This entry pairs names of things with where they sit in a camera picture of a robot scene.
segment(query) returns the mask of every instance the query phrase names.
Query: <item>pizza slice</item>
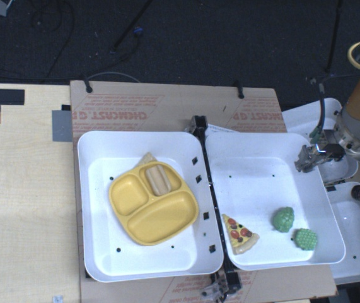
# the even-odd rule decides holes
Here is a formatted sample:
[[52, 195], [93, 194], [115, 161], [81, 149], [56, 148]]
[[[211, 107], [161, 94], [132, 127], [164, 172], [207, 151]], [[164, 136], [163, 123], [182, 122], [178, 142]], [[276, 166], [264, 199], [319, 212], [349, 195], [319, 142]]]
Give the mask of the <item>pizza slice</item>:
[[258, 234], [248, 230], [235, 219], [225, 214], [222, 214], [222, 216], [235, 255], [242, 254], [251, 249], [257, 243], [258, 239], [260, 239]]

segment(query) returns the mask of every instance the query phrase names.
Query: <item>dark background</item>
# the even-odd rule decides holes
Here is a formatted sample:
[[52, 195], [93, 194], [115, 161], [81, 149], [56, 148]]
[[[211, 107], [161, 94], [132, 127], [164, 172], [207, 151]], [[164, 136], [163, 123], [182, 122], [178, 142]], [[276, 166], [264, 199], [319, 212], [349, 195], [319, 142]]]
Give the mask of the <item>dark background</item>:
[[[344, 104], [360, 79], [347, 58], [360, 42], [360, 0], [147, 1], [13, 1], [0, 16], [0, 83], [238, 80], [275, 89], [286, 110], [317, 101], [324, 79], [325, 97]], [[106, 71], [115, 74], [92, 76]]]

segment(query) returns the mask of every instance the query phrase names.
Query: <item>green toy vegetable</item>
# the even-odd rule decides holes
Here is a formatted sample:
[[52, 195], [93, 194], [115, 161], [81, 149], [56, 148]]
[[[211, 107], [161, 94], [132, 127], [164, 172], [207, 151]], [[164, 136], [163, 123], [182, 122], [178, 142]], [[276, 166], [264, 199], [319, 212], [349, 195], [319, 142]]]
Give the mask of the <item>green toy vegetable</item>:
[[279, 210], [273, 219], [273, 224], [276, 230], [280, 232], [289, 232], [294, 222], [293, 208], [287, 206]]
[[314, 250], [317, 245], [317, 235], [310, 229], [299, 229], [296, 232], [294, 241], [302, 250]]

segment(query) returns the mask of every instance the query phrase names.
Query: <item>wooden surface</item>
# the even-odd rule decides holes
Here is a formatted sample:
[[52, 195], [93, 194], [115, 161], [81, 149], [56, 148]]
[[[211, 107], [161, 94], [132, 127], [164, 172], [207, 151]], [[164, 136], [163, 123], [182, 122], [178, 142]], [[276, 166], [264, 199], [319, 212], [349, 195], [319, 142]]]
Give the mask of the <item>wooden surface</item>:
[[79, 302], [73, 145], [52, 141], [70, 89], [0, 88], [25, 90], [24, 106], [1, 106], [0, 302]]

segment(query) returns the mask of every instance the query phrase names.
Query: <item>yellow divided plate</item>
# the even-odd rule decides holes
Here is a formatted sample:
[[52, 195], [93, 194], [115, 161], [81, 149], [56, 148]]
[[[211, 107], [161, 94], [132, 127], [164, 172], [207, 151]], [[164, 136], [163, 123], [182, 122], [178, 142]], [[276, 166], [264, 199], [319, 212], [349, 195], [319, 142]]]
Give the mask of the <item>yellow divided plate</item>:
[[[146, 170], [161, 165], [171, 191], [155, 196]], [[166, 241], [192, 225], [199, 208], [184, 179], [170, 165], [149, 162], [120, 175], [110, 186], [112, 208], [129, 236], [138, 244], [151, 246]]]

